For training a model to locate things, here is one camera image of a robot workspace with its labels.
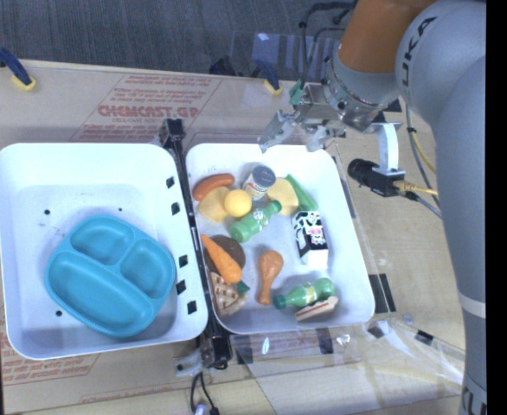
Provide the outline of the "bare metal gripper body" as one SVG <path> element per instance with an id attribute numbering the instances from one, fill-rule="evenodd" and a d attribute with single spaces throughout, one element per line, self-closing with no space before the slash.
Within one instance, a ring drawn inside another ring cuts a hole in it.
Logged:
<path id="1" fill-rule="evenodd" d="M 323 128 L 342 133 L 348 127 L 365 131 L 386 106 L 370 103 L 340 86 L 309 84 L 296 107 L 297 122 L 309 132 Z"/>

